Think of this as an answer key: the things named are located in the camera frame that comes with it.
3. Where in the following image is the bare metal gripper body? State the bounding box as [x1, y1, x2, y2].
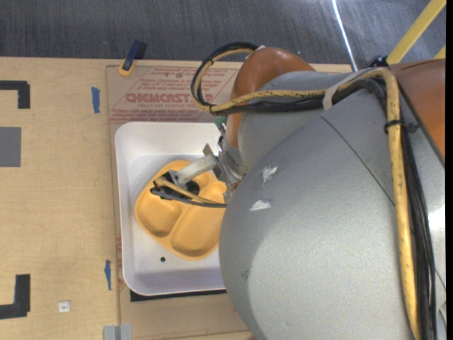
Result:
[216, 157, 247, 190]

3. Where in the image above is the yellow divided plate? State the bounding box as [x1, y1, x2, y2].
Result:
[134, 159, 228, 261]

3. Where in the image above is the brown cardboard board red print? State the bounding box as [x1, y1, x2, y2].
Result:
[105, 64, 353, 340]

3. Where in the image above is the white plastic tray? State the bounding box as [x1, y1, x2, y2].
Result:
[114, 121, 228, 296]

